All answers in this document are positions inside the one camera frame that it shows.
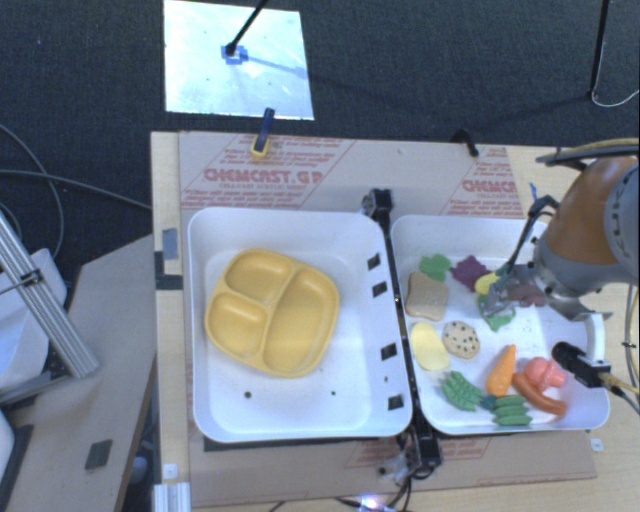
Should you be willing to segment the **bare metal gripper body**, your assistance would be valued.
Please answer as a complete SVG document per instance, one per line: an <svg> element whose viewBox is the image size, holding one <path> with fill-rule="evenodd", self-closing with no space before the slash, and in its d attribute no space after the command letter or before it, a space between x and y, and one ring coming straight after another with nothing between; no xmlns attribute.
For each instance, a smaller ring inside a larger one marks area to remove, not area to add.
<svg viewBox="0 0 640 512"><path fill-rule="evenodd" d="M583 313L577 293L562 284L546 267L515 265L505 284L506 298L520 305L549 306L557 313Z"/></svg>

